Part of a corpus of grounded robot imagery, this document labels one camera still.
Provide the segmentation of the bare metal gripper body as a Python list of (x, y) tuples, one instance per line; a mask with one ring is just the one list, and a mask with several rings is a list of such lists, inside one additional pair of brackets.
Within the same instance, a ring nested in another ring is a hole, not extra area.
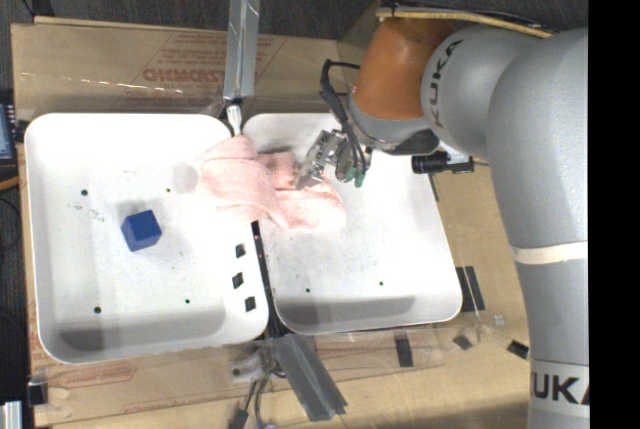
[(304, 164), (322, 164), (333, 169), (338, 182), (363, 182), (366, 178), (370, 156), (360, 143), (338, 130), (322, 130), (304, 160)]

